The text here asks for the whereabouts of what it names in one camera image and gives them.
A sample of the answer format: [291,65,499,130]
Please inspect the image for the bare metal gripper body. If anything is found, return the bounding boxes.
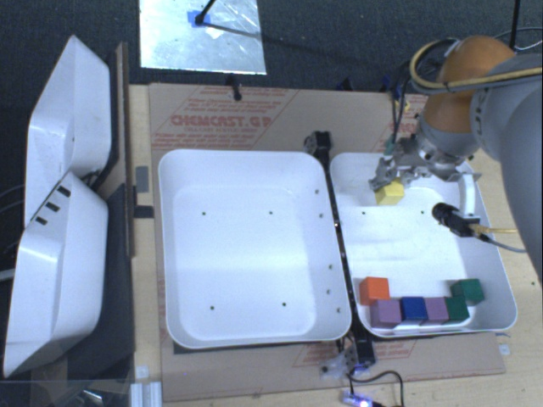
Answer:
[383,135,467,182]

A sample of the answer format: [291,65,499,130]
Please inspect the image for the yellow cube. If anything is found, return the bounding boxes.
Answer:
[375,180,406,206]

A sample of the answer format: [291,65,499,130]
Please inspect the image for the thin black rod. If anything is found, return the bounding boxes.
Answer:
[316,148,367,342]

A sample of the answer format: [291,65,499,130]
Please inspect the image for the white plastic tray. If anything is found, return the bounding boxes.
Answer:
[329,151,519,339]
[157,148,354,350]

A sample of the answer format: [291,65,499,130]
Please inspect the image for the orange cube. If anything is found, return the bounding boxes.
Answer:
[359,276,391,306]

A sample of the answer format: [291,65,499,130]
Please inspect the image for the green cube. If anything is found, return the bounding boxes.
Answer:
[444,296,470,323]
[450,278,486,306]

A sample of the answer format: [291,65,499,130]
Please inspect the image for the blue cube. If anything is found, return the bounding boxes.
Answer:
[400,296,428,323]

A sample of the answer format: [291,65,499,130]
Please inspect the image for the purple cube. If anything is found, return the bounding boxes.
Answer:
[423,296,451,326]
[369,298,404,330]

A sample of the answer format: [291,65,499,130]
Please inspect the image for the brown cardboard board red print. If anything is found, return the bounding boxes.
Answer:
[148,82,508,403]

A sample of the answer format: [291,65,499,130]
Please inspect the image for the black cylinder on white bracket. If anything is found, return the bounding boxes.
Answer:
[431,171,483,238]

